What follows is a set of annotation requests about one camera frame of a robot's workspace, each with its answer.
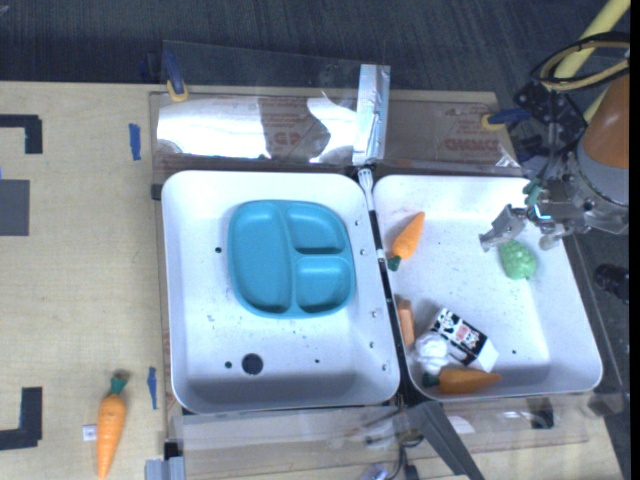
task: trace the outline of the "black cable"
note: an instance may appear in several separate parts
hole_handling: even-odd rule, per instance
[[[420,475],[418,474],[418,468],[413,464],[405,464],[404,465],[404,479],[405,480],[420,480]]]
[[[407,464],[407,448],[415,448],[416,446],[420,445],[422,443],[422,441],[424,441],[424,436],[420,435],[419,437],[415,438],[415,439],[410,439],[407,441],[402,441],[400,443],[400,447],[398,449],[398,464],[396,465],[393,473],[391,474],[391,476],[388,476],[386,478],[386,480],[393,480],[394,478],[396,478],[399,474],[401,470],[405,470],[405,474],[407,471],[407,467],[410,468],[415,468],[415,466],[409,466]]]

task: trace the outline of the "orange object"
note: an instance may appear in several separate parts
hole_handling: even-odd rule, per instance
[[[416,341],[416,335],[411,301],[402,299],[398,303],[398,318],[400,318],[402,341],[404,342],[406,347],[408,347],[409,345],[413,345],[413,343]]]
[[[111,392],[100,404],[96,454],[98,477],[101,480],[109,473],[124,427],[127,407],[120,397],[120,392],[126,383],[127,381],[123,378],[114,376],[111,379]]]
[[[396,237],[391,246],[393,257],[388,262],[390,270],[397,270],[401,260],[413,256],[418,248],[423,226],[424,212],[419,212]]]
[[[487,373],[473,368],[445,368],[438,377],[425,373],[422,384],[425,387],[438,386],[447,395],[471,393],[502,379],[498,373]]]
[[[629,168],[630,80],[625,75],[611,82],[583,138],[593,160],[618,169]]]

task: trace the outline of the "black tape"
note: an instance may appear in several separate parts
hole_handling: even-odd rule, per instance
[[[42,154],[42,120],[38,116],[0,114],[0,128],[24,128],[25,154]]]
[[[22,388],[20,426],[0,431],[0,450],[33,448],[42,439],[42,388]]]

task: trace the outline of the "plastic carrot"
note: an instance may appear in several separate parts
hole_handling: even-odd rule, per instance
[[[418,213],[393,241],[391,246],[391,259],[387,261],[389,270],[395,272],[402,260],[413,256],[418,248],[422,227],[424,226],[424,212]]]
[[[422,385],[426,388],[438,386],[448,395],[471,393],[477,389],[498,382],[499,373],[487,373],[473,368],[444,368],[437,377],[429,373],[422,376]]]
[[[410,300],[402,299],[398,302],[398,318],[400,319],[402,341],[406,347],[409,347],[416,341],[413,307]]]
[[[97,429],[98,477],[102,480],[109,473],[109,468],[116,453],[120,434],[124,427],[127,407],[120,397],[126,385],[126,379],[114,375],[111,378],[111,391],[100,404]]]

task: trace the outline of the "clear plastic panel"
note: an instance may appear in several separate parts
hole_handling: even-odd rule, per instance
[[[185,169],[521,175],[487,92],[389,91],[393,67],[166,41],[151,96],[155,182]]]
[[[543,410],[547,403],[553,407],[551,415]],[[511,399],[447,404],[444,412],[463,446],[475,454],[586,442],[585,423],[593,416],[583,411],[583,403],[581,397],[563,397],[538,402],[536,407],[524,399]],[[367,472],[376,469],[391,475],[406,459],[418,465],[421,478],[449,476],[452,469],[430,444],[430,430],[415,425],[422,410],[422,405],[403,409],[389,405],[179,415],[171,420],[169,438],[185,458],[188,478],[329,469],[331,478],[336,474],[368,478]],[[455,447],[450,451],[456,453]]]

